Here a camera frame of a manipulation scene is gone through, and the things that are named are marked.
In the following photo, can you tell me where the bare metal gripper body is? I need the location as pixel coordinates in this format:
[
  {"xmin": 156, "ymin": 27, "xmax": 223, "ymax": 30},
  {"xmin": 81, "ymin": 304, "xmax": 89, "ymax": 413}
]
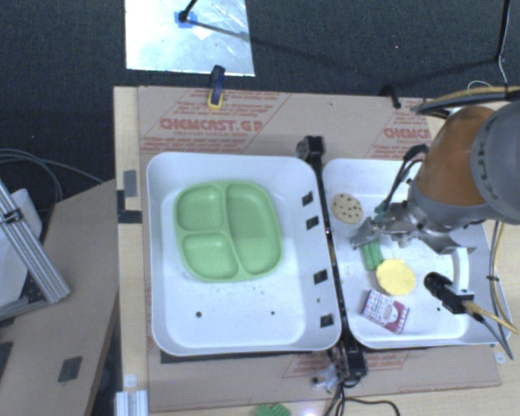
[{"xmin": 374, "ymin": 200, "xmax": 457, "ymax": 251}]

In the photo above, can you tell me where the green ridged toy vegetable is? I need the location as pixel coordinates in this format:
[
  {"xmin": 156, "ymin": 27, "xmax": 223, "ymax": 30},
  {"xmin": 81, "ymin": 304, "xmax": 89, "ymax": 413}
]
[{"xmin": 361, "ymin": 239, "xmax": 384, "ymax": 272}]

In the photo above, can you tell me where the tan chocolate chip biscuit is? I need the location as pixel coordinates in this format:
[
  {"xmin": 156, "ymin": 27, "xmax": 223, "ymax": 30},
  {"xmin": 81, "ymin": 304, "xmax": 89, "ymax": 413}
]
[{"xmin": 330, "ymin": 192, "xmax": 365, "ymax": 227}]

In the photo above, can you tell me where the yellow round toy food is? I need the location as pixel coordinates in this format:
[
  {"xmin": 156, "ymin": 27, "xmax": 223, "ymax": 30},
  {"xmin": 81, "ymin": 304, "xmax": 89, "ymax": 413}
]
[{"xmin": 374, "ymin": 257, "xmax": 418, "ymax": 296}]

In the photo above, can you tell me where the thin black and white rod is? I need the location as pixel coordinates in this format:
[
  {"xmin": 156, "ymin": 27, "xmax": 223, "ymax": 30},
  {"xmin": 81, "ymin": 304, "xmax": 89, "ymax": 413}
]
[{"xmin": 310, "ymin": 153, "xmax": 353, "ymax": 355}]

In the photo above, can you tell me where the red and white packet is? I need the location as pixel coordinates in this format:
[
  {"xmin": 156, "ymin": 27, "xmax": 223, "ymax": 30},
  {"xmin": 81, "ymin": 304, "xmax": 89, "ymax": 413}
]
[{"xmin": 359, "ymin": 289, "xmax": 411, "ymax": 334}]

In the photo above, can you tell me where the white plastic tray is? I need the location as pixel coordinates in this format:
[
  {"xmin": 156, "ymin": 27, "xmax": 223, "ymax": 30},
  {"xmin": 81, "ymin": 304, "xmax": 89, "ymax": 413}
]
[
  {"xmin": 146, "ymin": 151, "xmax": 343, "ymax": 357},
  {"xmin": 322, "ymin": 158, "xmax": 513, "ymax": 350}
]

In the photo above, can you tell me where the green divided plate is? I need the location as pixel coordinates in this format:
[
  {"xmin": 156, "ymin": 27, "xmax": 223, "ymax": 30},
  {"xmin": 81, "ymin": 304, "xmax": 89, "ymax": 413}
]
[{"xmin": 173, "ymin": 179, "xmax": 284, "ymax": 283}]

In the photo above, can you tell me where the brown cardboard board, red print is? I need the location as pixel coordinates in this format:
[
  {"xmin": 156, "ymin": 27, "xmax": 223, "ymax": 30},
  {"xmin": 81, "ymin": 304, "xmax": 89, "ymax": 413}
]
[{"xmin": 136, "ymin": 85, "xmax": 503, "ymax": 413}]

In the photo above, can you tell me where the green ribbed toy leaf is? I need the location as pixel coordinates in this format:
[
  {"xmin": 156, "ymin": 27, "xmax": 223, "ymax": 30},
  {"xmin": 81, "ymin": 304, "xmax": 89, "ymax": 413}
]
[{"xmin": 255, "ymin": 402, "xmax": 293, "ymax": 416}]

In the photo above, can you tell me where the black cylinder on white bracket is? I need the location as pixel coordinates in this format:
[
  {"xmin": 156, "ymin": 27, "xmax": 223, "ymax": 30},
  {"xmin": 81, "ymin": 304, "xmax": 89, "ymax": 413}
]
[{"xmin": 423, "ymin": 246, "xmax": 478, "ymax": 315}]

